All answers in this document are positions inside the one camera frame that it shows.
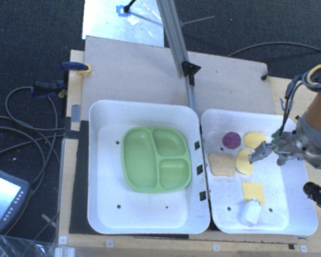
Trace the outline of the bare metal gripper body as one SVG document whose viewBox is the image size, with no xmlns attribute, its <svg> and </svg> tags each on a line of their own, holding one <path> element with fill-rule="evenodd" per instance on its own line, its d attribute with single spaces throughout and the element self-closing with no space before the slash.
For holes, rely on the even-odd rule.
<svg viewBox="0 0 321 257">
<path fill-rule="evenodd" d="M 283 132 L 272 140 L 272 150 L 277 155 L 293 154 L 294 160 L 305 160 L 314 168 L 321 169 L 321 144 L 312 142 L 301 132 Z"/>
</svg>

